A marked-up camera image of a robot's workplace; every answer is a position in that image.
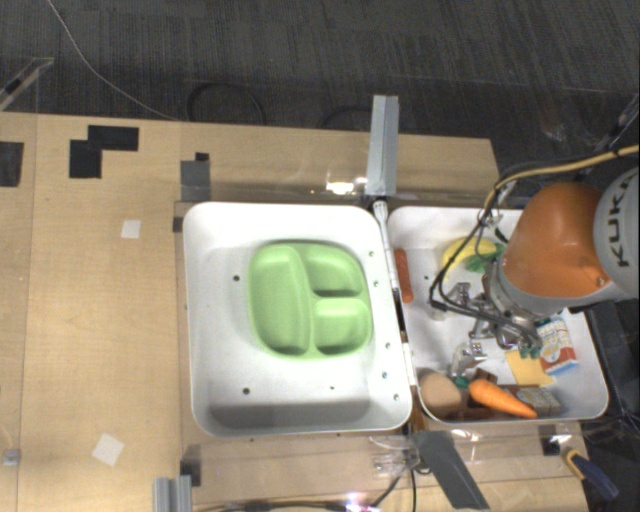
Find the beige bread roll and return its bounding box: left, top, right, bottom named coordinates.
left=417, top=368, right=464, bottom=419

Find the small grey yellow box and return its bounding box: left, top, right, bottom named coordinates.
left=514, top=387, right=562, bottom=417

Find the red white blue carton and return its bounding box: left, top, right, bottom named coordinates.
left=534, top=317, right=579, bottom=376

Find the yellow banana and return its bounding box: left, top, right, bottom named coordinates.
left=440, top=236, right=497, bottom=272

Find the brown chocolate block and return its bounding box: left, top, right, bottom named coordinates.
left=443, top=367, right=502, bottom=422

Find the thin black and white rod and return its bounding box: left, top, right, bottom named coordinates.
left=372, top=199, right=416, bottom=387

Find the pale wood board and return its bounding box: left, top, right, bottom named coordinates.
left=177, top=119, right=591, bottom=512

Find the yellow cheese slice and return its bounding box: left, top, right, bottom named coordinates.
left=503, top=347, right=555, bottom=389

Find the white plastic tray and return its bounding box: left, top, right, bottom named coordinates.
left=387, top=205, right=610, bottom=425
left=181, top=201, right=414, bottom=439

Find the green divided plate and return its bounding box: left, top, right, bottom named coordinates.
left=247, top=239, right=376, bottom=357

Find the orange carrot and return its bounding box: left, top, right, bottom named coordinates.
left=452, top=376, right=539, bottom=420

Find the red sausage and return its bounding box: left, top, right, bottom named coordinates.
left=393, top=248, right=416, bottom=305

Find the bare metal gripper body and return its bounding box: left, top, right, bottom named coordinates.
left=467, top=291, right=545, bottom=352

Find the green toy vegetable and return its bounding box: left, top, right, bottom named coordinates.
left=466, top=243, right=506, bottom=275

